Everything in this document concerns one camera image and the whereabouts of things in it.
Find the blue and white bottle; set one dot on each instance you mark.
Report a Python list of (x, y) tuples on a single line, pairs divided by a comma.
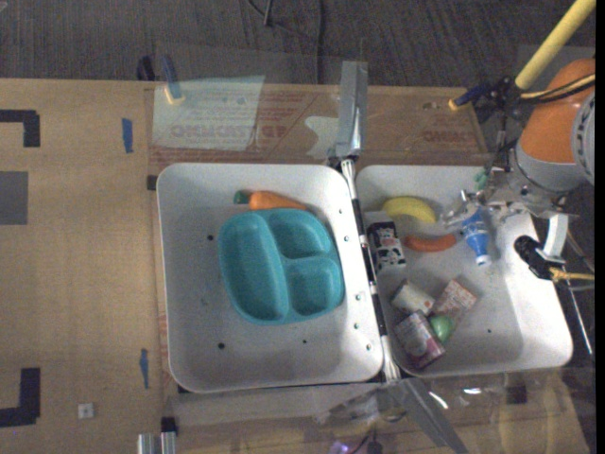
[(476, 239)]

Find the black and white cow carton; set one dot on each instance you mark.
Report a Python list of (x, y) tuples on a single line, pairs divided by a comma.
[(386, 246)]

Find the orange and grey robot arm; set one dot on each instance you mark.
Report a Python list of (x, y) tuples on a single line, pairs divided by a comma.
[(548, 130)]

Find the brown cardboard board red print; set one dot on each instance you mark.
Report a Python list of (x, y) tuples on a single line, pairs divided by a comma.
[(402, 126)]

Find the teal divided plate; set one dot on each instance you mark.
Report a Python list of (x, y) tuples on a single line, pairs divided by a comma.
[(264, 272)]

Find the white can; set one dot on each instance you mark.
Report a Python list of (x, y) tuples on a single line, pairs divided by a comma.
[(411, 297)]

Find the orange carrot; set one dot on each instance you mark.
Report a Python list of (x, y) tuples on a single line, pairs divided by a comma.
[(271, 200)]

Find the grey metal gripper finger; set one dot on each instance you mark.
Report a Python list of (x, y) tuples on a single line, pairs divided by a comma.
[(506, 212), (461, 208)]

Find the yellow banana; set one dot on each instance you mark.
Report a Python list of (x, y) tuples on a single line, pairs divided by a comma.
[(409, 207)]

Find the pink and white carton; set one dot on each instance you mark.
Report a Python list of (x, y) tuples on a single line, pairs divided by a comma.
[(454, 298)]

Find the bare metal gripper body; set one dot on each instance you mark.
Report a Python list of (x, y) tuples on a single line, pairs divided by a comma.
[(513, 194)]

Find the yellow foam tube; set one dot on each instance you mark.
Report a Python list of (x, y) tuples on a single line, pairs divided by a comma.
[(553, 36)]

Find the pink can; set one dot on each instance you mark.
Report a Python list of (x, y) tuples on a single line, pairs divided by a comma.
[(418, 341)]

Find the orange sausage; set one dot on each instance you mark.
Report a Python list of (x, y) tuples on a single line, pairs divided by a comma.
[(430, 243)]

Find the black cylinder on white bracket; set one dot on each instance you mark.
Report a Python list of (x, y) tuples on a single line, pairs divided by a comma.
[(534, 253)]

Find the white plastic tray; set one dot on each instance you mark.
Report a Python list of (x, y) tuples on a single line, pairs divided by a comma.
[(198, 301), (520, 310)]

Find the green round toy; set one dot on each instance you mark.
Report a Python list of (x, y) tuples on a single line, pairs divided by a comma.
[(443, 327)]

